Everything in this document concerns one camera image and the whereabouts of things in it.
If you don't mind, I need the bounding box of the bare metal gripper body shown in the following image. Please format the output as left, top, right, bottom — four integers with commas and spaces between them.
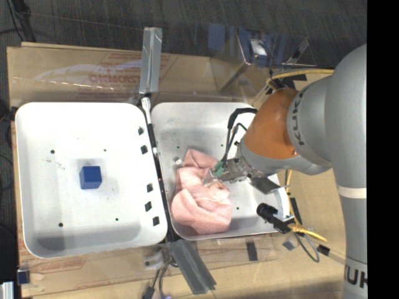
217, 157, 252, 184

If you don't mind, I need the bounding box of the pink cloth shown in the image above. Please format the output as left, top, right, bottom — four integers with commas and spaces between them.
170, 148, 233, 235

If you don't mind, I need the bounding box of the white plastic tray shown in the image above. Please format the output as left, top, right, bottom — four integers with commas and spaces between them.
150, 102, 296, 241
14, 102, 169, 259

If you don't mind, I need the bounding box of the thin black and white rod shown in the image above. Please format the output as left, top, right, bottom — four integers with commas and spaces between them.
141, 96, 175, 243

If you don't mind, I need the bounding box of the blue cube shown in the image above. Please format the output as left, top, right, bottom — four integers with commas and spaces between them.
79, 166, 103, 190

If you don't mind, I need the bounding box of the brown cardboard board red print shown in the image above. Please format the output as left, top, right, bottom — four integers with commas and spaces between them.
6, 41, 346, 299

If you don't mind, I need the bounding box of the black cylinder on white bracket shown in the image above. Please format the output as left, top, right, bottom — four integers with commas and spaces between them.
249, 176, 296, 235

